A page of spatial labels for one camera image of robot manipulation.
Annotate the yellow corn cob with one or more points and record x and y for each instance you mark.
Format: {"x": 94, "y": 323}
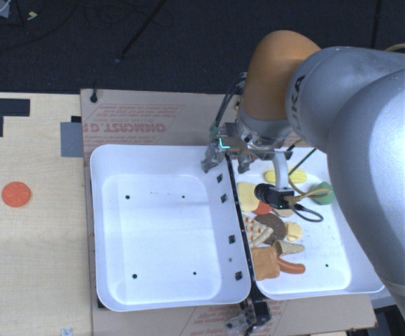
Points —
{"x": 298, "y": 177}

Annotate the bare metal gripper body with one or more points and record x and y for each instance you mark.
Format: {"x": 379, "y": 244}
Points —
{"x": 249, "y": 145}

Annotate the black cylinder on white bracket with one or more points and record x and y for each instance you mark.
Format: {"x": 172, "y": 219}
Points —
{"x": 270, "y": 194}

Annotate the beige toy food piece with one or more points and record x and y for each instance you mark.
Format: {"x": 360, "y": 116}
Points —
{"x": 284, "y": 212}

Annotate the red toy tomato slice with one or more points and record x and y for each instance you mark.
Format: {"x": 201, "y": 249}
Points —
{"x": 261, "y": 209}

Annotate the pale yellow toy chip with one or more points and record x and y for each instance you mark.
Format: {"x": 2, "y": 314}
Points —
{"x": 246, "y": 196}

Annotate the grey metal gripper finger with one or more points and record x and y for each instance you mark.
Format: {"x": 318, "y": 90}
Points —
{"x": 245, "y": 164}
{"x": 212, "y": 159}

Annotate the small yellow toy pastry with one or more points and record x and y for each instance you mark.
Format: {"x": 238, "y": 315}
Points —
{"x": 293, "y": 231}

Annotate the white plastic tray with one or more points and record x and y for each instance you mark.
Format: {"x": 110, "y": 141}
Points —
{"x": 160, "y": 229}
{"x": 324, "y": 257}

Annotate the orange toy bread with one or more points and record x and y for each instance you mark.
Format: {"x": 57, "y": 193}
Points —
{"x": 265, "y": 262}

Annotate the orange round slice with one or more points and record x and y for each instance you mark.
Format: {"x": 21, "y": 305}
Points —
{"x": 16, "y": 194}

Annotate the tan lattice waffle slice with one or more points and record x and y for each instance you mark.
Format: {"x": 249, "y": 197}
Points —
{"x": 256, "y": 233}

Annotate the tan ice cream cone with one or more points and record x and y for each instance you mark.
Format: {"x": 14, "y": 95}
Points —
{"x": 291, "y": 248}

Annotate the orange-red sausage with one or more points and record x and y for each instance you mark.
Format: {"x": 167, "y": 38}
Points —
{"x": 292, "y": 267}

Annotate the brown round biscuit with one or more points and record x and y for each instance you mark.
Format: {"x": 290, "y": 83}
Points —
{"x": 273, "y": 224}

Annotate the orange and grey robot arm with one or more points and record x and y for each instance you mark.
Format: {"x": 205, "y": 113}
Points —
{"x": 359, "y": 124}

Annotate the brown cardboard board, red print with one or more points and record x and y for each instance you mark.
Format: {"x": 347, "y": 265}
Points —
{"x": 135, "y": 124}

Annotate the green toy vegetable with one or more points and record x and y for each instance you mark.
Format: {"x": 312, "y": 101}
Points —
{"x": 324, "y": 196}

